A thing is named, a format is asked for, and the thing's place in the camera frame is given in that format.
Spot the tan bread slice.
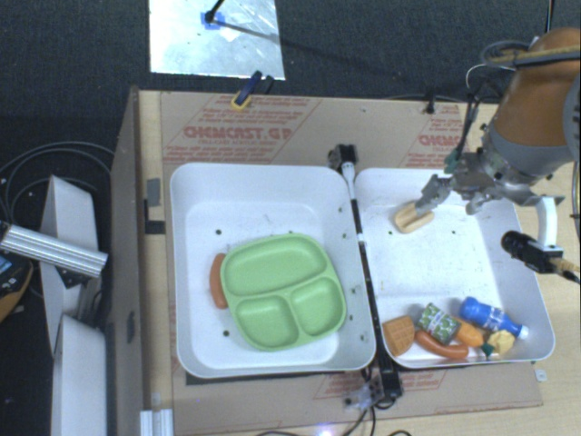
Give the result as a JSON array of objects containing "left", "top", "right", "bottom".
[{"left": 393, "top": 200, "right": 436, "bottom": 235}]

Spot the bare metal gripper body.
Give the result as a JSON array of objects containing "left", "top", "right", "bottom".
[{"left": 448, "top": 150, "right": 542, "bottom": 203}]

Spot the thin black and white rod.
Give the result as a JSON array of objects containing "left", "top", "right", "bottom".
[{"left": 342, "top": 161, "right": 397, "bottom": 383}]

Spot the pale yellow lumpy toy food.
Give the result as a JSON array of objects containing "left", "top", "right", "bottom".
[{"left": 487, "top": 329, "right": 517, "bottom": 356}]

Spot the brown cardboard board red print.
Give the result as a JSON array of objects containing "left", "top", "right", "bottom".
[{"left": 158, "top": 90, "right": 545, "bottom": 427}]

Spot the orange carrot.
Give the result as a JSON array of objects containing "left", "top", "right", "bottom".
[{"left": 452, "top": 317, "right": 495, "bottom": 359}]

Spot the black block with thin wires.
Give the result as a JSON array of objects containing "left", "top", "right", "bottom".
[
  {"left": 375, "top": 360, "right": 405, "bottom": 401},
  {"left": 328, "top": 144, "right": 360, "bottom": 173}
]

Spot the white plastic tray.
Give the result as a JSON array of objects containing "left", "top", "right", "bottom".
[
  {"left": 353, "top": 166, "right": 556, "bottom": 371},
  {"left": 169, "top": 162, "right": 378, "bottom": 380}
]

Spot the blue bottle white cap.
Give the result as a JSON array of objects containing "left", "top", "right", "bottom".
[{"left": 458, "top": 295, "right": 530, "bottom": 341}]

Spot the green divided plate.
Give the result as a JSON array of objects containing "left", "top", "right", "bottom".
[{"left": 219, "top": 233, "right": 349, "bottom": 353}]

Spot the orange waffle biscuit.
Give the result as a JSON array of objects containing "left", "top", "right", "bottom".
[{"left": 381, "top": 314, "right": 417, "bottom": 359}]

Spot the green patterned can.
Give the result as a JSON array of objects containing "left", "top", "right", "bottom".
[{"left": 417, "top": 302, "right": 462, "bottom": 346}]

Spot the black cylinder on white bracket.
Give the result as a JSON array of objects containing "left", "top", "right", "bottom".
[{"left": 500, "top": 195, "right": 566, "bottom": 274}]

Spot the orange sausage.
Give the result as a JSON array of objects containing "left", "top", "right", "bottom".
[
  {"left": 414, "top": 330, "right": 470, "bottom": 361},
  {"left": 209, "top": 252, "right": 230, "bottom": 311}
]

